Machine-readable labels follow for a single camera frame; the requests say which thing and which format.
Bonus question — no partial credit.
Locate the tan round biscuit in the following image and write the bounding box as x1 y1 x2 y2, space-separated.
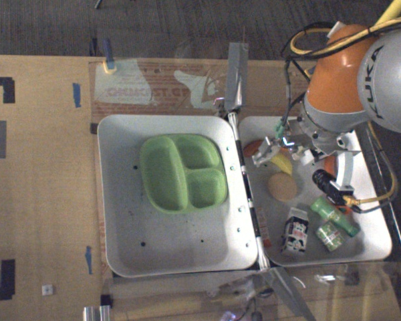
267 172 298 203

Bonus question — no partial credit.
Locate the red and white flat packet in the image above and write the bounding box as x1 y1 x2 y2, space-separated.
256 207 272 247

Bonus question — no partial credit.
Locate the green divided plate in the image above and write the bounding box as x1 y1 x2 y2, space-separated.
139 133 229 215

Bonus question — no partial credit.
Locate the black cylinder on white bracket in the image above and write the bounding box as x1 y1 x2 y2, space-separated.
312 150 356 207

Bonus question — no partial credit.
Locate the white plastic tray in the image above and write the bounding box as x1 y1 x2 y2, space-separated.
237 115 394 268
96 114 259 278

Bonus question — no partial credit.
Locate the brown cardboard board, red print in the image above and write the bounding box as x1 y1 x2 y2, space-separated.
88 58 318 277

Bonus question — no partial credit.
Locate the green can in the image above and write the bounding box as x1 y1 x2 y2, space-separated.
315 221 346 252

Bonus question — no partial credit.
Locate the yellow banana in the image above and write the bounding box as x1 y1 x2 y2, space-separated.
270 152 293 176

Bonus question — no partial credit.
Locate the orange toy food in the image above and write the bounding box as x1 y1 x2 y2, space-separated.
323 154 338 177

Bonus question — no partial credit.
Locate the black and white milk carton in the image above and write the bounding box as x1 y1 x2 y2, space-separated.
280 207 310 255

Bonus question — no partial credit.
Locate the thin black and white rod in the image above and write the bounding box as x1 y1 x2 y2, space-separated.
227 112 271 270

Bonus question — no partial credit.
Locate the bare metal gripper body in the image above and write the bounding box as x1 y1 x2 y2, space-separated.
280 119 342 156

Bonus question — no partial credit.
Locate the green plastic bottle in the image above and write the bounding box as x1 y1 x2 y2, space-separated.
309 196 361 237

